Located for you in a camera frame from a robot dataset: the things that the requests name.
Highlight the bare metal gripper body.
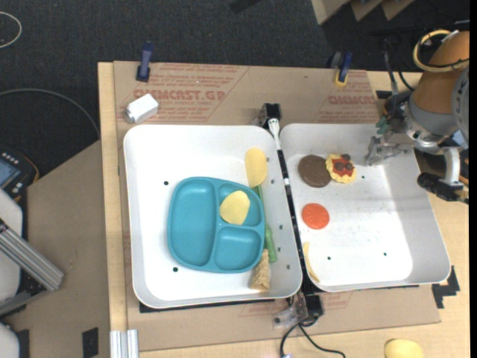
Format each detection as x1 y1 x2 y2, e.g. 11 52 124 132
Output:
380 116 452 155

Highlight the yellow spaghetti with meatballs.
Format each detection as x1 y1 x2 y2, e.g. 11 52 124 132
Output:
324 152 358 185

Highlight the brown round biscuit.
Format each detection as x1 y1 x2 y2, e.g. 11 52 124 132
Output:
297 154 332 189

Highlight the orange carrot slice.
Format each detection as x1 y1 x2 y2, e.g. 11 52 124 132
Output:
301 202 331 231

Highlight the white plastic tray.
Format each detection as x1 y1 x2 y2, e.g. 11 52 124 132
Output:
278 122 452 294
122 124 303 310

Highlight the thin black and white rod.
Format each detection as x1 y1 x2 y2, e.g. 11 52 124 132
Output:
268 119 311 295

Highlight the yellow oval potato chip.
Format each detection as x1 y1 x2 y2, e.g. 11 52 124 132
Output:
244 147 269 189

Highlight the pale yellow thin slice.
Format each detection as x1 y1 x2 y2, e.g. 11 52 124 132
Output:
302 241 321 284

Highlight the green asparagus stalk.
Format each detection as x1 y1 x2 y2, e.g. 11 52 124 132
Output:
256 184 279 264

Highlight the yellow round potato chip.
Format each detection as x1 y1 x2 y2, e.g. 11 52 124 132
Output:
218 190 251 225

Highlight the brown cardboard board red print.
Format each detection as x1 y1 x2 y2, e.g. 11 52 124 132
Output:
113 60 443 352

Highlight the beige waffle cone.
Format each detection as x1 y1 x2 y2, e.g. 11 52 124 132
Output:
248 248 272 291

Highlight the blue divided plate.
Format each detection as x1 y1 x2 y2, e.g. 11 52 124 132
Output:
166 176 267 274

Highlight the yellow rounded toy food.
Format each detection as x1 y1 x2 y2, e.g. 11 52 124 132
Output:
383 338 425 358

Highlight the white small bottle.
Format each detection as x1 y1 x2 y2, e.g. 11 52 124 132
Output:
123 92 160 125

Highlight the black cylinder on white bracket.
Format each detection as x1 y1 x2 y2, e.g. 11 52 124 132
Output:
417 146 467 203

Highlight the black block with thin wires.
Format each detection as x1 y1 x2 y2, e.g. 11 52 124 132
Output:
259 102 282 127
297 292 325 318

